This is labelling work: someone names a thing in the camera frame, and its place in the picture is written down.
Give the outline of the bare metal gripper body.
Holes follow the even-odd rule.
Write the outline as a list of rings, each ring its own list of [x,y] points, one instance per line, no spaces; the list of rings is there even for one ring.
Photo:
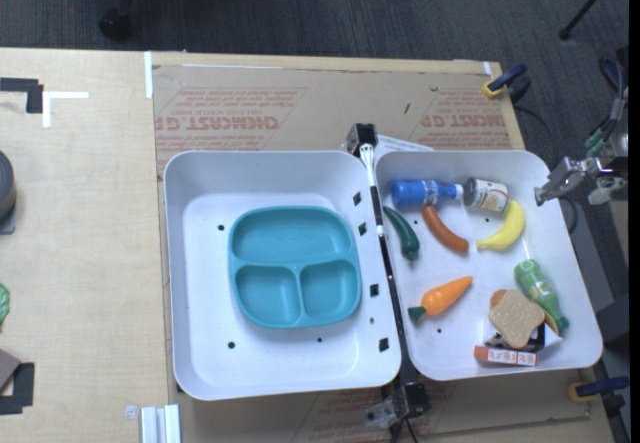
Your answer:
[[[585,144],[587,171],[592,177],[628,178],[628,134],[614,131],[610,135],[598,131]]]

